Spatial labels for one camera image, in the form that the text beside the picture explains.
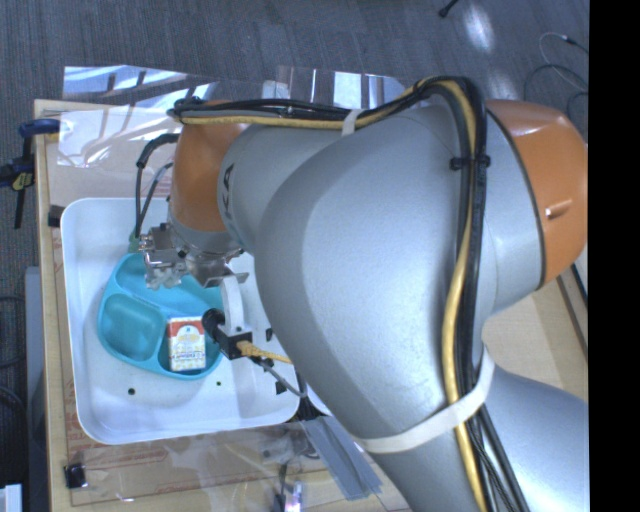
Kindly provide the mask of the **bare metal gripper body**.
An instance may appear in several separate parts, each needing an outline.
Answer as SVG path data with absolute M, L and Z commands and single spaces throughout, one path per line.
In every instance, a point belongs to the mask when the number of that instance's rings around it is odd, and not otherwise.
M 230 262 L 243 253 L 226 231 L 195 230 L 181 223 L 151 227 L 140 236 L 139 249 L 146 269 L 184 263 L 187 273 L 183 277 L 191 276 L 203 288 L 217 286 L 233 275 Z

